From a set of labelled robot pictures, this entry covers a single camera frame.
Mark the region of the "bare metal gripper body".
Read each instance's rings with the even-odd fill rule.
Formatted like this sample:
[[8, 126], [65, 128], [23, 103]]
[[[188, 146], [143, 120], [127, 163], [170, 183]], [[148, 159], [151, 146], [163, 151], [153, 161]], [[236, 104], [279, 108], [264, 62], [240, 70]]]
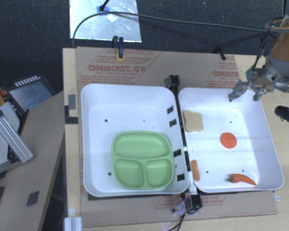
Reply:
[[268, 92], [273, 90], [289, 92], [289, 78], [280, 74], [270, 65], [255, 68], [250, 82], [251, 88], [263, 89]]

